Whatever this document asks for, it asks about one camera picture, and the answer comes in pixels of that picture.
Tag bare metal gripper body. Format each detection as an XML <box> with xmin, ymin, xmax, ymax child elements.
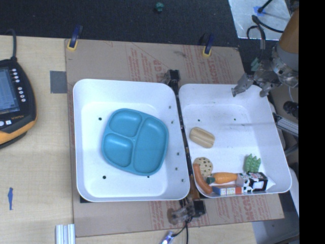
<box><xmin>252</xmin><ymin>56</ymin><xmax>300</xmax><ymax>88</ymax></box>

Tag white plastic tray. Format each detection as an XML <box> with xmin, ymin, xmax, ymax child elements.
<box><xmin>73</xmin><ymin>78</ymin><xmax>191</xmax><ymax>203</ymax></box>
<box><xmin>178</xmin><ymin>83</ymin><xmax>293</xmax><ymax>199</ymax></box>

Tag beige toy bread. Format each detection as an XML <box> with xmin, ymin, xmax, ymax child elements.
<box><xmin>189</xmin><ymin>127</ymin><xmax>216</xmax><ymax>149</ymax></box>

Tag green toy pea pods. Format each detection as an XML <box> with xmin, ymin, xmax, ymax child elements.
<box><xmin>244</xmin><ymin>154</ymin><xmax>262</xmax><ymax>174</ymax></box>

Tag thin black rod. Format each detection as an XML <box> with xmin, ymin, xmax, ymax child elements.
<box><xmin>172</xmin><ymin>83</ymin><xmax>197</xmax><ymax>201</ymax></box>

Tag tan chocolate chip biscuit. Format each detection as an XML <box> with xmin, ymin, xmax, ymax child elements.
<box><xmin>194</xmin><ymin>157</ymin><xmax>214</xmax><ymax>178</ymax></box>

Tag cow print milk carton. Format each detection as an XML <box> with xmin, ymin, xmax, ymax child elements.
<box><xmin>236</xmin><ymin>172</ymin><xmax>276</xmax><ymax>194</ymax></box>

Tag orange toy carrot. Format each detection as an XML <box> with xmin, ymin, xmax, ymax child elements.
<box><xmin>206</xmin><ymin>172</ymin><xmax>239</xmax><ymax>186</ymax></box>

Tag orange toy sausage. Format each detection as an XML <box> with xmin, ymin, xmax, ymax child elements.
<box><xmin>192</xmin><ymin>163</ymin><xmax>213</xmax><ymax>195</ymax></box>

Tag small red and blue carton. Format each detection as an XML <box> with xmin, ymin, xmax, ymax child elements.
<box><xmin>211</xmin><ymin>184</ymin><xmax>245</xmax><ymax>196</ymax></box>

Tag blue divided plate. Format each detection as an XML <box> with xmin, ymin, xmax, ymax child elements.
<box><xmin>101</xmin><ymin>108</ymin><xmax>170</xmax><ymax>176</ymax></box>

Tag brown cardboard board, red print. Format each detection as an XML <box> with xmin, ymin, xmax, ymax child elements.
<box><xmin>64</xmin><ymin>39</ymin><xmax>285</xmax><ymax>238</ymax></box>

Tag black cylinder on white bracket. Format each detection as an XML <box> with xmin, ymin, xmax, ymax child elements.
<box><xmin>282</xmin><ymin>85</ymin><xmax>300</xmax><ymax>119</ymax></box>

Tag black block with thin wires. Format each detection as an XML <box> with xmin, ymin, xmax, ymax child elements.
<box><xmin>167</xmin><ymin>69</ymin><xmax>181</xmax><ymax>86</ymax></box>
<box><xmin>192</xmin><ymin>199</ymin><xmax>207</xmax><ymax>217</ymax></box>

